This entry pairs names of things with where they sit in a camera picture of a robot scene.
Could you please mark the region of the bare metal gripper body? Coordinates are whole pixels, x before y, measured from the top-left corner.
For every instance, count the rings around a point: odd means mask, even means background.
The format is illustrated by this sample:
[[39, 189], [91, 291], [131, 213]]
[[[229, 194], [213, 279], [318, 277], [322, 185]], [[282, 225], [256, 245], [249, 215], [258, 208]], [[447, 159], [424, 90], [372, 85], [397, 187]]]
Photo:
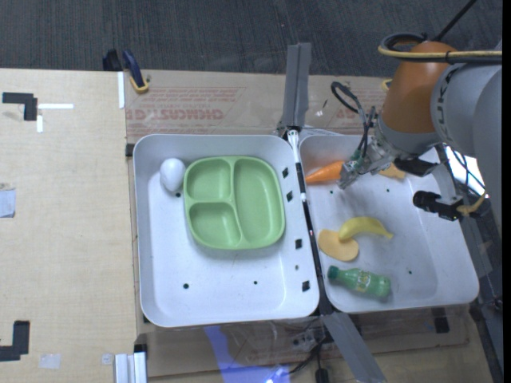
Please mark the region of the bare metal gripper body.
[[370, 173], [383, 176], [400, 176], [400, 170], [394, 165], [396, 155], [386, 142], [375, 136], [365, 135], [353, 154], [346, 162], [346, 168], [357, 169], [360, 175]]

